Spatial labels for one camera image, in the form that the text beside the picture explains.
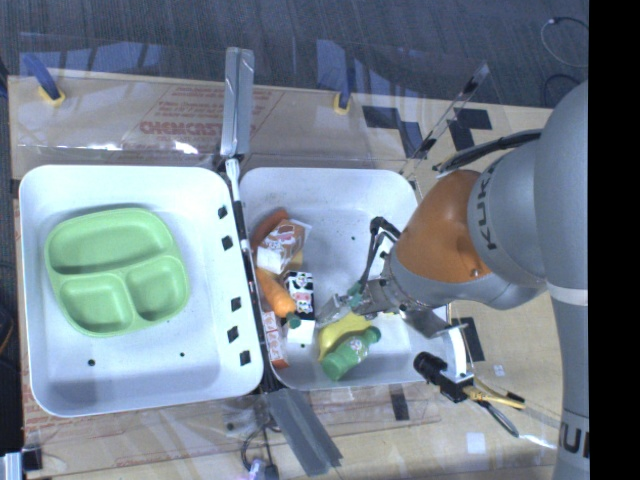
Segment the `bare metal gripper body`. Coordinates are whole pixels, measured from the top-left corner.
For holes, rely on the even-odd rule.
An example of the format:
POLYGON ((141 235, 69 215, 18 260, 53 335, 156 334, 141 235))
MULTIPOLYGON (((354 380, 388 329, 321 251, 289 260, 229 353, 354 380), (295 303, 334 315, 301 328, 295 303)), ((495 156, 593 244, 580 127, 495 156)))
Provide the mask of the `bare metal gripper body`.
POLYGON ((397 285, 382 277, 357 281, 348 290, 348 307, 367 319, 373 319, 378 313, 396 314, 402 302, 397 285))

